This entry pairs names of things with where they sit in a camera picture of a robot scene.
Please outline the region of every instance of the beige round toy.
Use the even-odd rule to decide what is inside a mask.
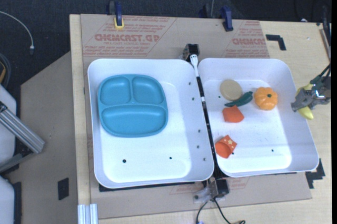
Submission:
[[[224,80],[220,85],[222,96],[230,101],[237,100],[242,96],[241,86],[234,80]]]

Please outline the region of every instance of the orange pumpkin toy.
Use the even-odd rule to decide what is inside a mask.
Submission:
[[[277,93],[270,87],[259,87],[254,93],[257,106],[262,110],[272,110],[278,103]]]

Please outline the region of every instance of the green cucumber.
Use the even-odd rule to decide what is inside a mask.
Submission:
[[[236,105],[239,107],[239,106],[249,103],[252,99],[253,99],[253,92],[249,91],[249,92],[244,93],[239,99],[226,103],[225,106],[232,107]]]

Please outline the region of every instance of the toy food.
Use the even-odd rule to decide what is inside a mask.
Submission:
[[[236,145],[237,143],[227,135],[215,144],[215,151],[219,156],[227,159],[233,153]]]
[[[239,107],[239,106],[249,103],[252,99],[253,99],[253,92],[249,91],[249,92],[244,93],[242,97],[240,97],[238,100],[234,100],[230,103],[226,103],[225,106],[232,107],[236,105]]]
[[[270,87],[259,87],[254,93],[257,106],[262,110],[272,110],[278,103],[277,93]]]
[[[222,114],[226,122],[239,123],[244,119],[243,114],[236,105],[224,108]]]
[[[242,88],[234,80],[224,80],[220,84],[220,92],[225,99],[233,101],[241,97]]]

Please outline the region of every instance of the blue divided plate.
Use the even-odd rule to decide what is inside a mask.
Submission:
[[[161,132],[168,110],[164,90],[145,75],[106,78],[98,90],[98,112],[103,128],[118,137],[146,137]]]

